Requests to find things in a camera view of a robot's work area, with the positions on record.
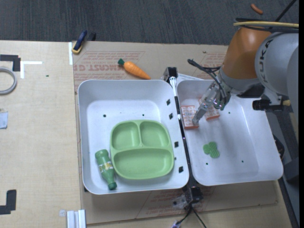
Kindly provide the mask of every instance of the green bottle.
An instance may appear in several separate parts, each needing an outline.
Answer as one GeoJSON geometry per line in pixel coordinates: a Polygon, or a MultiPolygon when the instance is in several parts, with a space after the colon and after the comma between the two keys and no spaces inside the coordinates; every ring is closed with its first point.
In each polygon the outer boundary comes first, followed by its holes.
{"type": "Polygon", "coordinates": [[[107,181],[109,190],[113,190],[117,187],[114,181],[114,168],[109,158],[109,152],[107,150],[99,150],[95,153],[95,158],[98,163],[101,176],[107,181]]]}

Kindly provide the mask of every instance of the toy carrot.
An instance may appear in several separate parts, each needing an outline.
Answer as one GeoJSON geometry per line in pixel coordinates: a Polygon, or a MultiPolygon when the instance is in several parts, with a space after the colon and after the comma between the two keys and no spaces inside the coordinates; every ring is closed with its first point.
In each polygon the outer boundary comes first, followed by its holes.
{"type": "Polygon", "coordinates": [[[130,74],[133,74],[135,76],[138,76],[140,78],[144,79],[151,79],[149,75],[147,75],[140,67],[138,67],[135,63],[130,61],[123,61],[122,59],[119,59],[118,64],[122,65],[127,72],[130,74]]]}

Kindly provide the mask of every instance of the white tray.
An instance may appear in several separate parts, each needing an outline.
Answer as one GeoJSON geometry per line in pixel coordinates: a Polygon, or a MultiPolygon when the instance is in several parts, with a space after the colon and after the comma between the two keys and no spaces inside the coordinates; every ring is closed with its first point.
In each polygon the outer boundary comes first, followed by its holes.
{"type": "MultiPolygon", "coordinates": [[[[180,106],[199,106],[198,99],[212,80],[184,80],[177,86],[180,106]]],[[[232,96],[220,117],[206,121],[199,128],[185,130],[194,178],[213,186],[281,178],[283,165],[264,111],[252,108],[252,101],[232,96]],[[211,158],[203,145],[214,141],[220,153],[211,158]]]]}
{"type": "Polygon", "coordinates": [[[187,184],[189,170],[174,94],[168,83],[162,80],[87,80],[78,88],[78,102],[83,183],[89,192],[111,194],[177,189],[187,184]],[[107,149],[110,153],[110,134],[117,123],[143,119],[158,121],[169,131],[175,157],[173,169],[165,176],[147,180],[127,180],[116,175],[117,188],[109,190],[99,173],[95,152],[107,149]]]}

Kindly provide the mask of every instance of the bottle label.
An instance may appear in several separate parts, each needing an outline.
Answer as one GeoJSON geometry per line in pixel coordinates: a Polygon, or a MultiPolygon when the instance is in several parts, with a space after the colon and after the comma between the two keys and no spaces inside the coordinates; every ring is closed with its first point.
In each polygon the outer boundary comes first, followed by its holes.
{"type": "Polygon", "coordinates": [[[110,161],[108,161],[102,165],[99,165],[99,170],[101,173],[103,173],[104,171],[107,171],[109,169],[113,169],[113,165],[110,161]]]}

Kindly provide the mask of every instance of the cardboard sheet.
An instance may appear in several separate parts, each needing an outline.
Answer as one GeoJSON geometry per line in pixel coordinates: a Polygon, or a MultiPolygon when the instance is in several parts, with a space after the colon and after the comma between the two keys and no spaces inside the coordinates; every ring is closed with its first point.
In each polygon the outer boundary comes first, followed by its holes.
{"type": "MultiPolygon", "coordinates": [[[[183,209],[172,207],[173,199],[182,190],[94,195],[82,183],[81,140],[77,105],[78,86],[88,79],[138,79],[118,65],[118,60],[132,61],[152,79],[161,79],[167,67],[176,67],[179,74],[211,79],[206,73],[188,64],[193,59],[205,67],[220,66],[226,46],[163,45],[120,42],[86,42],[80,54],[73,55],[76,94],[76,118],[79,154],[81,208],[86,210],[87,223],[105,223],[119,220],[142,219],[183,214],[183,209]]],[[[275,181],[250,182],[214,187],[200,186],[204,199],[195,204],[198,212],[234,209],[275,204],[275,181]]]]}

